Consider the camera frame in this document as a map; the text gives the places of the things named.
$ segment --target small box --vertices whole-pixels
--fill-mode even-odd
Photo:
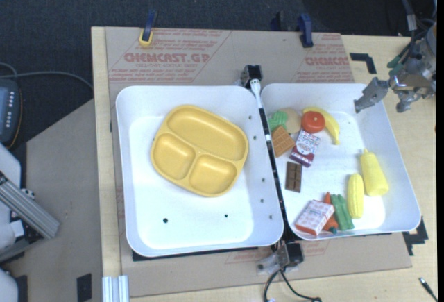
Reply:
[[[295,227],[302,232],[317,235],[333,213],[333,205],[311,200],[296,221]]]
[[[296,139],[296,145],[291,151],[290,159],[299,162],[305,167],[311,166],[320,141],[319,137],[301,129],[298,139]]]

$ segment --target yellow corn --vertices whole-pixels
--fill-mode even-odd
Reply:
[[[361,218],[364,213],[364,181],[359,174],[348,179],[347,208],[352,218]]]
[[[382,196],[389,190],[384,172],[374,153],[364,149],[361,155],[362,177],[368,196]]]

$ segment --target black device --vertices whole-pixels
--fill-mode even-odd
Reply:
[[[0,78],[0,142],[9,143],[17,132],[20,117],[19,86]]]

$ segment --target carrot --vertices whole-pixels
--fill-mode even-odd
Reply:
[[[330,198],[330,193],[329,192],[327,192],[325,194],[324,203],[328,203],[330,205],[332,204],[332,200]],[[336,221],[336,219],[334,218],[334,215],[332,215],[328,219],[327,223],[324,225],[323,230],[326,230],[326,231],[329,231],[329,232],[331,232],[333,234],[336,234],[338,232],[338,227],[339,227],[339,224]]]

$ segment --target white tray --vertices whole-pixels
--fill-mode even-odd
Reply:
[[[239,126],[248,138],[233,188],[203,197],[159,175],[151,143],[165,116],[195,105]],[[269,246],[284,224],[264,132],[253,94],[239,86],[130,86],[116,100],[126,237],[146,257]]]
[[[420,223],[418,202],[383,103],[355,113],[353,100],[362,95],[364,88],[362,84],[271,84],[262,91],[264,109],[269,117],[280,108],[290,107],[302,114],[303,108],[318,106],[330,112],[341,128],[340,145],[334,145],[326,131],[316,134],[321,143],[313,164],[302,168],[300,193],[285,189],[290,151],[276,158],[289,224],[303,239],[409,231]],[[389,183],[388,193],[382,197],[364,197],[364,215],[353,220],[353,230],[336,235],[324,232],[317,237],[297,230],[293,223],[310,200],[322,201],[326,191],[347,196],[349,175],[361,173],[359,156],[364,148],[377,156]]]

